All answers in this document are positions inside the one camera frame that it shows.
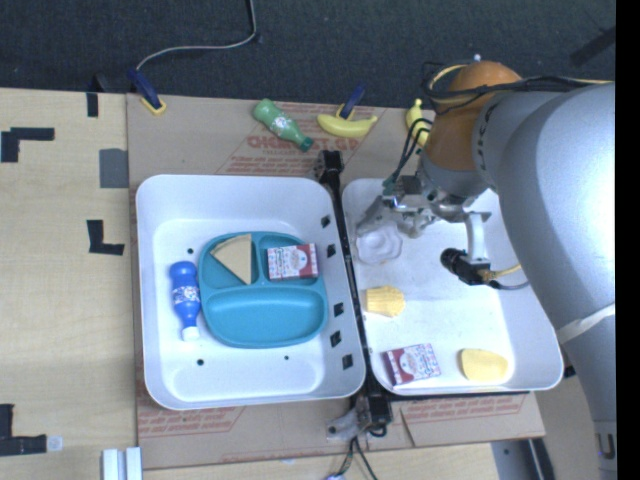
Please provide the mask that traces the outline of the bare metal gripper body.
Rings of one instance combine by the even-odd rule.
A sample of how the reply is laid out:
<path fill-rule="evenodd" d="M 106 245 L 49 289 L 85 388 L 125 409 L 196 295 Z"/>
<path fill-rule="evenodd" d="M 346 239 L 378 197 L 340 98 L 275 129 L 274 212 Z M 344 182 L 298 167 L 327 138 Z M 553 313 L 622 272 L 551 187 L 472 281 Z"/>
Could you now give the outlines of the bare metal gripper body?
<path fill-rule="evenodd" d="M 383 181 L 383 201 L 393 211 L 422 221 L 460 223 L 489 185 L 476 174 L 414 174 Z"/>

